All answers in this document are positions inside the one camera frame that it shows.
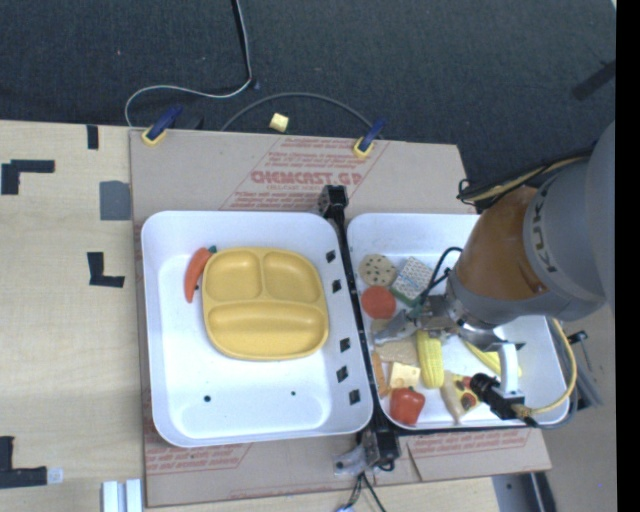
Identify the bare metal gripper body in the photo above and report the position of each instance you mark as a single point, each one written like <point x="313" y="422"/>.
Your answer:
<point x="436" y="320"/>

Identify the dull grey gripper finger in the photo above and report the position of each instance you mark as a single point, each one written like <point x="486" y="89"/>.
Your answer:
<point x="396" y="327"/>

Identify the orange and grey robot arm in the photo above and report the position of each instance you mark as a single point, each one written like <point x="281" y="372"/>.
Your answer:
<point x="545" y="250"/>

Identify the beige bread slice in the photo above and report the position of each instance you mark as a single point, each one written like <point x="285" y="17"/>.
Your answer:
<point x="400" y="352"/>

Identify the red tomato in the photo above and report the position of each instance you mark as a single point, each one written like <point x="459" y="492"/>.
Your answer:
<point x="378" y="302"/>

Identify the yellow corn cob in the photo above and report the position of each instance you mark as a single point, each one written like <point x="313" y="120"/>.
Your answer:
<point x="431" y="362"/>

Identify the yellow cheese wedge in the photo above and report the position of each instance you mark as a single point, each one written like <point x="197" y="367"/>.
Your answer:
<point x="404" y="375"/>

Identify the orange wafer stick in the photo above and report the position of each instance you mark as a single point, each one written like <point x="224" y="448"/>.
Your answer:
<point x="380" y="375"/>

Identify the brown chocolate chip biscuit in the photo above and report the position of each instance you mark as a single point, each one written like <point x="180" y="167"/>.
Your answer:
<point x="377" y="270"/>

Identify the yellow banana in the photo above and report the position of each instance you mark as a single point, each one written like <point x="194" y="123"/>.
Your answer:
<point x="487" y="359"/>

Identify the thin black rod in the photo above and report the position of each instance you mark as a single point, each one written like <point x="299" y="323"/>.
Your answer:
<point x="350" y="280"/>

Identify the red bell pepper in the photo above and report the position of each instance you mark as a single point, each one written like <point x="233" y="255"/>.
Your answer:
<point x="406" y="406"/>

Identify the pizza slice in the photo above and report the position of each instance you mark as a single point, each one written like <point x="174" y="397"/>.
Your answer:
<point x="457" y="397"/>

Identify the white plastic tray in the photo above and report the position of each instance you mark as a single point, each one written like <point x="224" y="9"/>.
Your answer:
<point x="250" y="400"/>
<point x="535" y="360"/>

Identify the yellow divided plate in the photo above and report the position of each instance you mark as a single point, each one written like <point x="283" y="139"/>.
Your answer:
<point x="265" y="305"/>

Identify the orange carrot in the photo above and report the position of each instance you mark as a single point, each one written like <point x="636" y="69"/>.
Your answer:
<point x="194" y="275"/>

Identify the pale yellow cube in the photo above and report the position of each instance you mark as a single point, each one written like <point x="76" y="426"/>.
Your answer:
<point x="279" y="122"/>

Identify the brown cardboard board, red print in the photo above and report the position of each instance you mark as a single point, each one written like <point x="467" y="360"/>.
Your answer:
<point x="200" y="170"/>

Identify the black cylinder on white bracket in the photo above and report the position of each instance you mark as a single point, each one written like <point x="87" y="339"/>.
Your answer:
<point x="507" y="365"/>

